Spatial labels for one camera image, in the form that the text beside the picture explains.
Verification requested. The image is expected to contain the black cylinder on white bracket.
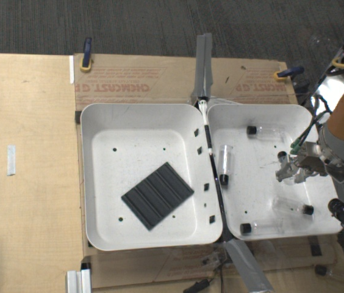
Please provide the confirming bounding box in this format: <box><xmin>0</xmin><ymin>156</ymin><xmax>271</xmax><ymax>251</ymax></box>
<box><xmin>327</xmin><ymin>175</ymin><xmax>344</xmax><ymax>232</ymax></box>

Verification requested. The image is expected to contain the brown cardboard board red print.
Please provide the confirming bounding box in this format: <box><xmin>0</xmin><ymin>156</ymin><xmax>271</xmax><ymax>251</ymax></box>
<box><xmin>73</xmin><ymin>52</ymin><xmax>338</xmax><ymax>289</ymax></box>

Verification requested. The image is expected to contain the white plastic tray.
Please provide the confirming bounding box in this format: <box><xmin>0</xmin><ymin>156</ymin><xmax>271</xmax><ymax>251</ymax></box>
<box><xmin>80</xmin><ymin>103</ymin><xmax>224</xmax><ymax>252</ymax></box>
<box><xmin>207</xmin><ymin>103</ymin><xmax>344</xmax><ymax>242</ymax></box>

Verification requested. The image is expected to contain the black ribbed rubber mat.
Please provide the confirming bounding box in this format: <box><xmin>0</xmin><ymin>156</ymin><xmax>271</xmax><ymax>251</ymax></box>
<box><xmin>121</xmin><ymin>161</ymin><xmax>195</xmax><ymax>232</ymax></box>

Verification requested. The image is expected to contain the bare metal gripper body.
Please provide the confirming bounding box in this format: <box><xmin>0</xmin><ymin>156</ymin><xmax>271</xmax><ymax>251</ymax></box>
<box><xmin>293</xmin><ymin>141</ymin><xmax>331</xmax><ymax>177</ymax></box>

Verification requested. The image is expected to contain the thin black and white rod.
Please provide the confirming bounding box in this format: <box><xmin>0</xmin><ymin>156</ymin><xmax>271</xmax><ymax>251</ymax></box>
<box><xmin>198</xmin><ymin>99</ymin><xmax>229</xmax><ymax>241</ymax></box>

